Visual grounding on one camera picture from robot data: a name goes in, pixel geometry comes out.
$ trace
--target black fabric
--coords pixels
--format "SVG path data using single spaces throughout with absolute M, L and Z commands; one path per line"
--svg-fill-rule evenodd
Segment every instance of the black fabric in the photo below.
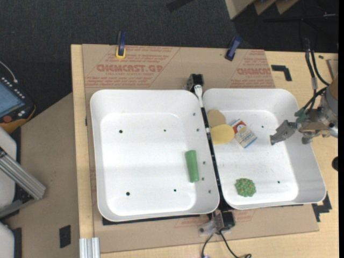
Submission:
M 316 52 L 337 52 L 338 23 L 265 23 L 266 18 L 338 13 L 339 0 L 302 0 L 282 16 L 275 5 L 258 16 L 253 5 L 231 20 L 225 0 L 0 0 L 0 60 L 37 106 L 36 115 L 71 92 L 71 44 L 114 44 L 119 30 L 132 45 L 225 48 L 235 35 L 240 48 L 302 51 L 299 31 Z M 0 66 L 0 73 L 7 72 Z

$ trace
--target tan round object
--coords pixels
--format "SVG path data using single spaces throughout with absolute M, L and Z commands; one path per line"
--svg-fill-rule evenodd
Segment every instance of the tan round object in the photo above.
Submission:
M 232 126 L 221 124 L 210 129 L 211 139 L 214 145 L 225 144 L 234 139 L 235 132 Z
M 210 110 L 207 116 L 210 127 L 226 124 L 226 118 L 219 110 Z

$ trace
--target white plastic part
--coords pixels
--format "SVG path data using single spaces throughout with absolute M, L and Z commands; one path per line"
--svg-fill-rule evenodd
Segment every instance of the white plastic part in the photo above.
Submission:
M 197 97 L 100 90 L 90 101 L 100 213 L 111 221 L 210 213 L 219 193 Z M 199 181 L 185 152 L 196 150 Z
M 0 127 L 0 146 L 12 157 L 17 157 L 17 144 L 8 135 L 8 133 Z M 15 182 L 0 170 L 0 210 L 11 204 L 15 196 Z
M 203 95 L 208 112 L 219 110 L 230 124 L 242 119 L 257 135 L 247 148 L 233 140 L 214 146 L 226 202 L 236 209 L 252 209 L 316 203 L 324 199 L 326 188 L 311 145 L 303 145 L 296 132 L 273 146 L 270 135 L 284 120 L 294 121 L 298 111 L 294 96 L 282 89 L 210 89 Z M 238 195 L 235 182 L 251 179 L 253 197 Z
M 0 257 L 14 258 L 15 256 L 15 236 L 0 222 Z

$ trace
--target green tube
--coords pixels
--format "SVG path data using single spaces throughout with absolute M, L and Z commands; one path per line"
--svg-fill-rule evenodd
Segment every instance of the green tube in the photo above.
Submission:
M 188 172 L 190 182 L 198 182 L 199 175 L 198 175 L 198 166 L 197 166 L 197 158 L 196 158 L 196 151 L 189 150 L 185 153 L 185 158 L 187 160 Z

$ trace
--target dark gray floor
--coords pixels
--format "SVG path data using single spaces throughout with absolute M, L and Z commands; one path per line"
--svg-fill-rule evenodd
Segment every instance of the dark gray floor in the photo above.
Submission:
M 301 34 L 317 52 L 338 51 L 338 21 L 317 21 L 317 32 L 304 23 L 263 20 L 338 13 L 339 0 L 302 0 L 282 16 L 274 5 L 261 16 L 249 6 L 234 20 L 224 0 L 194 0 L 170 12 L 173 1 L 0 0 L 0 60 L 39 113 L 71 92 L 70 45 L 114 44 L 119 30 L 133 45 L 224 48 L 240 35 L 241 48 L 302 51 Z M 1 66 L 0 73 L 6 74 Z

